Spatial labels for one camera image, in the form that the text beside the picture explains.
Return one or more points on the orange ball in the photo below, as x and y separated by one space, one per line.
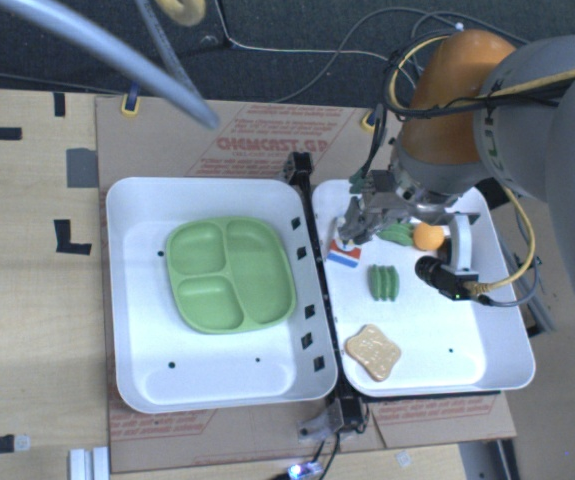
428 237

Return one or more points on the brown cardboard board red print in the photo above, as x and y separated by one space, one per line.
267 133

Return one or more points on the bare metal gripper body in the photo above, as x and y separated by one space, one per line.
392 199

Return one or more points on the green divided plate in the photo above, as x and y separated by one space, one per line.
232 275

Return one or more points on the tan toy biscuit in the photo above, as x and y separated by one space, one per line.
373 352

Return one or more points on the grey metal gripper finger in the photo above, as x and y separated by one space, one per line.
349 224
369 234

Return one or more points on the green ribbed toy vegetable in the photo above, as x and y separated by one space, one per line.
384 283

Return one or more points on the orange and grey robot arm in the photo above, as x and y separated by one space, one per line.
447 113

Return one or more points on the green toy pea pod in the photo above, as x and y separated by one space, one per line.
398 235

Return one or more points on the thin black rod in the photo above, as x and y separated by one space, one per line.
328 298

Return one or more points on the red white blue carton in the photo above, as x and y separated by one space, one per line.
344 257

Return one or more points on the black cylinder on white bracket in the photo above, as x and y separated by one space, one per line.
444 275

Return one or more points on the white plastic tray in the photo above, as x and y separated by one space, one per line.
432 338
217 368

